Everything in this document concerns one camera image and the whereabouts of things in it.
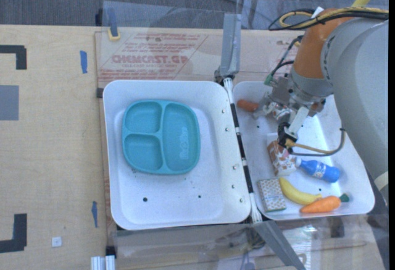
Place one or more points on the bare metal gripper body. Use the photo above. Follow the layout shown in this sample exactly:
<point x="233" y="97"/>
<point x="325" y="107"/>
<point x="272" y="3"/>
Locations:
<point x="282" y="92"/>

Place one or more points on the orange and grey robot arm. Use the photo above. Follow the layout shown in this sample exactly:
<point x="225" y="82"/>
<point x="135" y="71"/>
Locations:
<point x="355" y="77"/>

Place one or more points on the yellow banana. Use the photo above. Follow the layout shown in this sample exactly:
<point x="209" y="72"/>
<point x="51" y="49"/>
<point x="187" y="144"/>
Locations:
<point x="294" y="194"/>

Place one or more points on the orange sausage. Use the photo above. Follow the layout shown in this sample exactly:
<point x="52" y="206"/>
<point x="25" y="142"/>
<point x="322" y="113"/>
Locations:
<point x="247" y="105"/>

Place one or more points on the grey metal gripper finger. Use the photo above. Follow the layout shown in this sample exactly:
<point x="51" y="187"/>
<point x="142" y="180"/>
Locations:
<point x="261" y="108"/>

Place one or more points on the brown cardboard board red print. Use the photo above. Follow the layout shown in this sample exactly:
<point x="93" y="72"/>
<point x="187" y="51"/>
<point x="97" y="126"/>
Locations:
<point x="191" y="55"/>

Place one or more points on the brown and white carton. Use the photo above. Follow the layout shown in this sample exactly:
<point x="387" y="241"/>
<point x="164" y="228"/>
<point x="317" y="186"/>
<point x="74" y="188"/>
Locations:
<point x="281" y="159"/>

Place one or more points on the blue bottle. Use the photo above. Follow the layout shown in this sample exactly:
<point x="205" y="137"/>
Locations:
<point x="321" y="170"/>

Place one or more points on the white plastic tray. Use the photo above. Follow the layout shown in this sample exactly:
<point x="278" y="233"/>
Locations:
<point x="172" y="194"/>
<point x="318" y="139"/>

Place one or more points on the orange and white small can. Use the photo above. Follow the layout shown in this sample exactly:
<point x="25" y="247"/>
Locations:
<point x="280" y="113"/>

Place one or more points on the blue divided plate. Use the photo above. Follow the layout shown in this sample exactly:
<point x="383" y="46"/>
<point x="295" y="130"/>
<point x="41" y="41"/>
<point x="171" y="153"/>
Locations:
<point x="160" y="139"/>

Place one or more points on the orange carrot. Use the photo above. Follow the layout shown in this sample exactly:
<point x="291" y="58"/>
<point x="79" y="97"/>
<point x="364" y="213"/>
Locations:
<point x="322" y="204"/>

